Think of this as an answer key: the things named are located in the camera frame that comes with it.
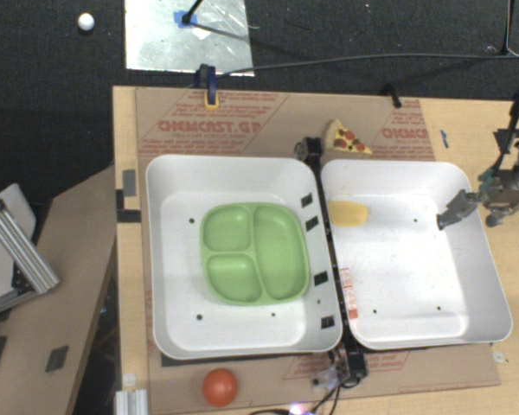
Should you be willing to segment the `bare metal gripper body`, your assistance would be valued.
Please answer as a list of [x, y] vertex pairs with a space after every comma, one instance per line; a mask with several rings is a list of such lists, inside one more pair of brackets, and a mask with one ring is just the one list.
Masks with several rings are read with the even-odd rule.
[[477, 179], [480, 201], [493, 214], [519, 213], [519, 168], [487, 169]]

